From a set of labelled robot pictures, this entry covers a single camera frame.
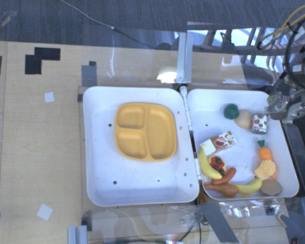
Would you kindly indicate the pizza slice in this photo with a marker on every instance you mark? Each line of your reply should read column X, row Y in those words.
column 216, row 163

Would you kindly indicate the thin black and white rod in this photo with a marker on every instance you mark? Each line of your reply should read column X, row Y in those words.
column 187, row 116

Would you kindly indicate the brown chicken drumstick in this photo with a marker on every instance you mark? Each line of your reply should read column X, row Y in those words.
column 226, row 189

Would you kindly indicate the green broccoli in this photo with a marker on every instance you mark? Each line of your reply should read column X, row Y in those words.
column 230, row 111

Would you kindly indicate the yellow divided plate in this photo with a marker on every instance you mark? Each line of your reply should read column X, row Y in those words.
column 157, row 131

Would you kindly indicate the white can with red print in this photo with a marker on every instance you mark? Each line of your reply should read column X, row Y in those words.
column 259, row 123

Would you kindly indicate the yellow waffle biscuit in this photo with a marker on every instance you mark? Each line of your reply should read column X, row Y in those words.
column 265, row 169

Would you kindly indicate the brown round biscuit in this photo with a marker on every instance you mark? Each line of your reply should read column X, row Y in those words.
column 271, row 187

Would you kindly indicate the white plastic tray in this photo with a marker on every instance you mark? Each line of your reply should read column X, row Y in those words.
column 244, row 146
column 142, row 182

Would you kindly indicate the orange carrot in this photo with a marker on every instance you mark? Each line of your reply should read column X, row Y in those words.
column 265, row 153

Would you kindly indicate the white printed carton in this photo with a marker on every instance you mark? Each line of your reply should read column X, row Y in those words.
column 218, row 142

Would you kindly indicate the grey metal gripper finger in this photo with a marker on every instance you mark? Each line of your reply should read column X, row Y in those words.
column 278, row 112
column 298, row 110

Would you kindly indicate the beige round bread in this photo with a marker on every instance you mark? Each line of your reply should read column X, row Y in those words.
column 244, row 119

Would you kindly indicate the red-brown sausage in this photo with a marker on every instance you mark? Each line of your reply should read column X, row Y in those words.
column 226, row 177

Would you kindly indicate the yellow banana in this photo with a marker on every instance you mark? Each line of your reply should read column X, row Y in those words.
column 249, row 187
column 205, row 165

